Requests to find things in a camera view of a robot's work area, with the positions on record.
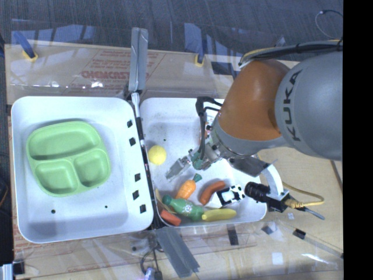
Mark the yellow banana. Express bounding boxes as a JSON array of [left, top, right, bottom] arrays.
[[201, 208, 238, 223]]

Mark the green divided plate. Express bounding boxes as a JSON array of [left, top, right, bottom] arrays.
[[25, 120, 112, 198]]

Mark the green bottle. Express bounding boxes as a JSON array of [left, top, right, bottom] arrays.
[[161, 194, 205, 223]]

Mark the white plastic tray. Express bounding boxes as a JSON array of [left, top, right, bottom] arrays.
[[10, 95, 155, 244], [139, 97, 268, 229]]

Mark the orange carrot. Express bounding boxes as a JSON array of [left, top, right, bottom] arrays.
[[174, 173, 203, 201]]

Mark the brown cardboard board, red print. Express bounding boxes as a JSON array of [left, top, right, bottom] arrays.
[[4, 41, 344, 280]]

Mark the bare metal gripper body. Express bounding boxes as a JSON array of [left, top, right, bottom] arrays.
[[188, 133, 234, 170]]

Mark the black and white cow-print carton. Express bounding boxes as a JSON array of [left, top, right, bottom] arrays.
[[216, 184, 247, 209]]

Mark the black cylinder on white bracket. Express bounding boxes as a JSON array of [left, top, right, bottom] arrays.
[[244, 162, 291, 214]]

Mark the yellow ball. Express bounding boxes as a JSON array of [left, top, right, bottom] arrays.
[[147, 145, 168, 166]]

